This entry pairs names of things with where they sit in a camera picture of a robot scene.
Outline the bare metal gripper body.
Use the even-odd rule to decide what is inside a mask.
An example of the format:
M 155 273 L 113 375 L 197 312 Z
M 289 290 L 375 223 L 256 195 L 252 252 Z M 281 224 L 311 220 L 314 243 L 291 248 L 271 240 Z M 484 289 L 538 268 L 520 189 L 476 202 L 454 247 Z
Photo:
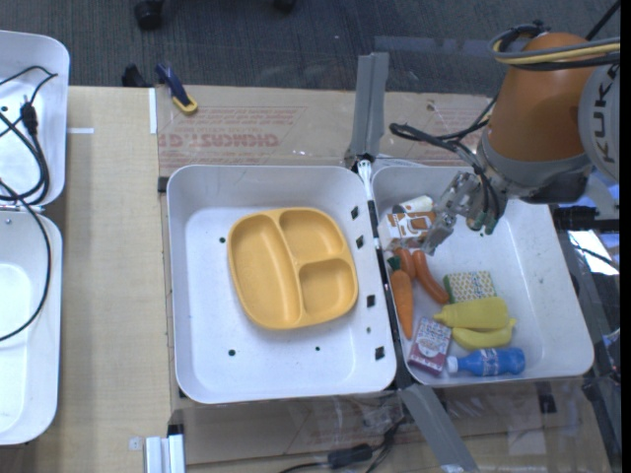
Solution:
M 474 172 L 460 171 L 449 183 L 435 205 L 438 218 L 462 216 L 468 224 L 483 224 L 487 217 L 487 190 Z

